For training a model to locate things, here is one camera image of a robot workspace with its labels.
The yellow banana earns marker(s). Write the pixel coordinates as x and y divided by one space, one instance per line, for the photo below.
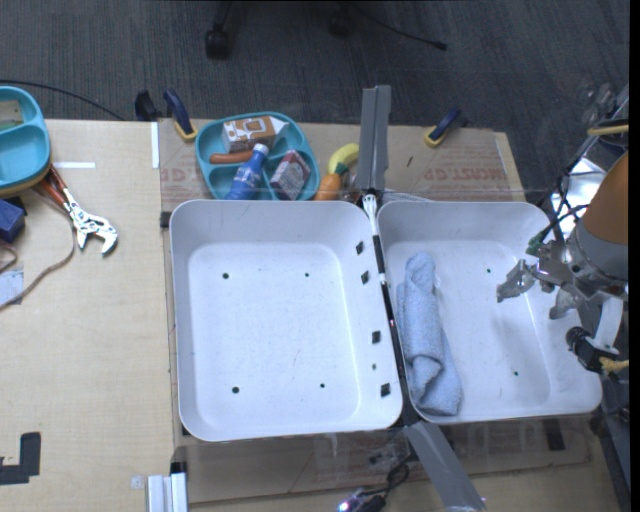
345 155

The dark blue block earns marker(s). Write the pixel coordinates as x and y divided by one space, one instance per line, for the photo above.
10 220

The black cylinder on white bracket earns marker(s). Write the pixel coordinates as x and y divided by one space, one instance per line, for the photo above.
590 350

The brown cardboard board red print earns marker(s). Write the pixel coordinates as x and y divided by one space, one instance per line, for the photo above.
475 165

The red and white carton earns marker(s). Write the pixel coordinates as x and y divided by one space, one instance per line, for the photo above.
290 175

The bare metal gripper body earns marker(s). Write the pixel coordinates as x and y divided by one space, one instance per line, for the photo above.
556 262

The light blue divided plate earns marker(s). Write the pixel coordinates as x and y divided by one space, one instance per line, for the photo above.
22 150

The white plastic tray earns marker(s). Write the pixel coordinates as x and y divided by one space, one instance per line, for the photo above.
270 325
500 340

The light blue towel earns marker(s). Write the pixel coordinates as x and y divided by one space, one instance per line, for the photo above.
425 340

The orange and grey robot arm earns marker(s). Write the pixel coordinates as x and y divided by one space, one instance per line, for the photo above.
607 210

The teal divided plate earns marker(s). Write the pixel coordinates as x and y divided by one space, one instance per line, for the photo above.
215 175

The blue bottle white cap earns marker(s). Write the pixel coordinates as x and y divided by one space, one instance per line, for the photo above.
247 172

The orange sausage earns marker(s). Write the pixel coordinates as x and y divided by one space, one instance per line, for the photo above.
227 158

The brown and white carton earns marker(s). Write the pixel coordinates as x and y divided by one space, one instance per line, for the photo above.
250 132

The orange carrot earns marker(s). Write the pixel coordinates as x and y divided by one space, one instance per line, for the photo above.
328 187

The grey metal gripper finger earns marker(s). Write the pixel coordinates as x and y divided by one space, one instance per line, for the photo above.
562 305
515 282

